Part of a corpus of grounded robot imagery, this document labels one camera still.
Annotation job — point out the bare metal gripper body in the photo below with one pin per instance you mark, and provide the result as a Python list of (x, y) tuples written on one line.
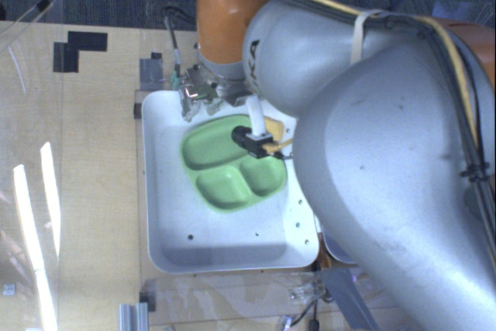
[(217, 89)]

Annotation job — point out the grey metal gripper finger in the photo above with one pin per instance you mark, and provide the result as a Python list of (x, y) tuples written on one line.
[(190, 108), (213, 107)]

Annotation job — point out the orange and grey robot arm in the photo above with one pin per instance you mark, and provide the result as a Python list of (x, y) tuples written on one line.
[(379, 151)]

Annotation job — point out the green divided plate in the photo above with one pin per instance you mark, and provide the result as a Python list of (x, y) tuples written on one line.
[(221, 163)]

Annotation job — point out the white plastic tray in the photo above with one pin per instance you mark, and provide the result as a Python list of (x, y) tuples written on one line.
[(217, 236)]

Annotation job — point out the black cylinder on white bracket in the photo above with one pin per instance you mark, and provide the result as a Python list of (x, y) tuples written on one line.
[(252, 141)]

